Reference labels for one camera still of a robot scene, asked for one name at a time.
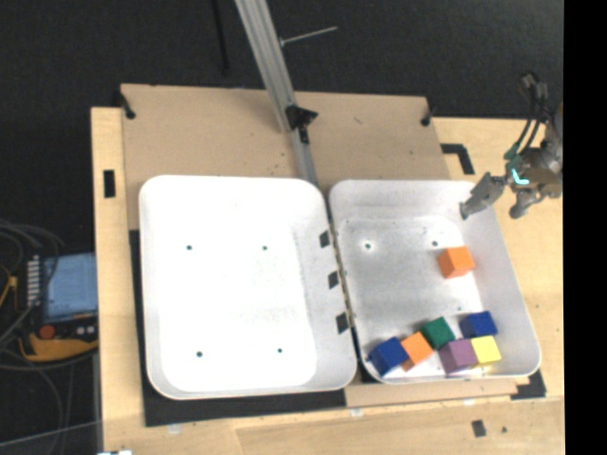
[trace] cube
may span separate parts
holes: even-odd
[[[464,276],[476,266],[467,246],[448,247],[438,256],[438,265],[447,279]]]
[[[378,344],[369,354],[369,360],[379,375],[385,375],[396,366],[405,362],[409,356],[396,337]]]
[[[435,350],[455,340],[455,334],[444,317],[439,317],[428,322],[420,329],[420,332]]]
[[[476,354],[476,367],[489,366],[502,358],[494,336],[471,338],[470,343]]]
[[[405,371],[426,360],[434,353],[432,346],[421,332],[415,332],[412,336],[408,336],[402,340],[400,344],[409,356],[402,364]]]
[[[478,357],[469,338],[452,340],[438,351],[445,373],[457,373],[478,364]]]
[[[462,336],[466,338],[495,336],[498,331],[493,316],[486,310],[475,314],[468,314],[459,322]]]

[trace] empty white tray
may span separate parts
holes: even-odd
[[[321,192],[163,175],[139,194],[150,381],[173,399],[330,391],[356,354]]]
[[[472,187],[450,180],[347,180],[330,192],[361,356],[381,382],[526,376],[540,365],[540,346],[493,209],[466,221],[460,215],[459,204]],[[436,258],[450,246],[467,246],[476,267],[446,280]],[[438,317],[459,338],[459,320],[483,310],[493,315],[502,353],[502,360],[489,367],[447,376],[434,353],[408,371],[397,367],[381,377],[366,360],[379,342],[407,337]]]

